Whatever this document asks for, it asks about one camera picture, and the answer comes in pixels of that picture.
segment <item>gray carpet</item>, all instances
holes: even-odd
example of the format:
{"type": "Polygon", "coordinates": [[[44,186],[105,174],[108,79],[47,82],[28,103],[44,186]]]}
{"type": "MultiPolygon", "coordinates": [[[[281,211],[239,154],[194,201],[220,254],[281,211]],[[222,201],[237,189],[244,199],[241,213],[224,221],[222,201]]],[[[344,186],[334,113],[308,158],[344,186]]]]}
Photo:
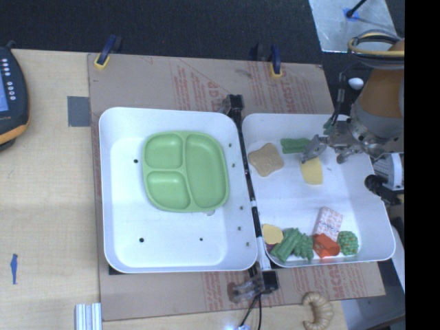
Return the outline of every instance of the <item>gray carpet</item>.
{"type": "MultiPolygon", "coordinates": [[[[405,0],[386,4],[404,37],[405,0]]],[[[116,34],[123,54],[246,60],[275,43],[282,62],[323,65],[333,101],[350,63],[321,50],[308,0],[0,0],[0,11],[0,45],[19,49],[99,52],[116,34]]]]}

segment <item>gray tape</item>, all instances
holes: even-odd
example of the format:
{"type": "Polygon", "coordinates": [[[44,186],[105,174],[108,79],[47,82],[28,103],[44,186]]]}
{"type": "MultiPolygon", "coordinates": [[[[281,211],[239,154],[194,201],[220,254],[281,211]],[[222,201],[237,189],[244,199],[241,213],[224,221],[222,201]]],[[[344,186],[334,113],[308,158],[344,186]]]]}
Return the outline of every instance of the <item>gray tape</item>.
{"type": "Polygon", "coordinates": [[[69,127],[90,126],[90,105],[89,97],[68,96],[67,97],[67,118],[69,127]]]}

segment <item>electronic device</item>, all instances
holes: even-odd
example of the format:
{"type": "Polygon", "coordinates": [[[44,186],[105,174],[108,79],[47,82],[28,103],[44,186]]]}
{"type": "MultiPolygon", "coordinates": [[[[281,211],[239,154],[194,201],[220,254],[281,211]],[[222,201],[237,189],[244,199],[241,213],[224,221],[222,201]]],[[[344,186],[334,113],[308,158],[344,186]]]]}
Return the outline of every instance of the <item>electronic device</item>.
{"type": "Polygon", "coordinates": [[[0,151],[29,126],[30,98],[23,72],[9,47],[0,47],[0,151]]]}

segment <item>green beans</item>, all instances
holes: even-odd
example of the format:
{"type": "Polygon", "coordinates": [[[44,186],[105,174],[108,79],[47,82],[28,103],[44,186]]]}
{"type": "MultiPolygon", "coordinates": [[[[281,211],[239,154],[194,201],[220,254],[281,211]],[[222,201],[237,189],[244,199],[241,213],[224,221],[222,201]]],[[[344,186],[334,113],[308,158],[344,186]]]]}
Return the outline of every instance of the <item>green beans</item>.
{"type": "Polygon", "coordinates": [[[283,138],[281,141],[284,154],[302,153],[310,142],[307,138],[283,138]]]}
{"type": "Polygon", "coordinates": [[[314,257],[313,244],[312,236],[301,233],[298,228],[288,228],[283,240],[272,248],[270,254],[284,263],[291,254],[310,261],[314,257]]]}

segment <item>green divided plate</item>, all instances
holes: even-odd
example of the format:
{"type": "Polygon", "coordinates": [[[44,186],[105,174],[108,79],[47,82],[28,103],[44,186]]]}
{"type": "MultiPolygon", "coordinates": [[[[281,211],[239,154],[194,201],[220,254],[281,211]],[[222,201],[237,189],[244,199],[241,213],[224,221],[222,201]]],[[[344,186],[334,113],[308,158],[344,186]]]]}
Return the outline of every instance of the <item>green divided plate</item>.
{"type": "Polygon", "coordinates": [[[229,194],[228,170],[220,143],[192,131],[156,133],[142,149],[146,194],[159,209],[206,212],[229,194]]]}

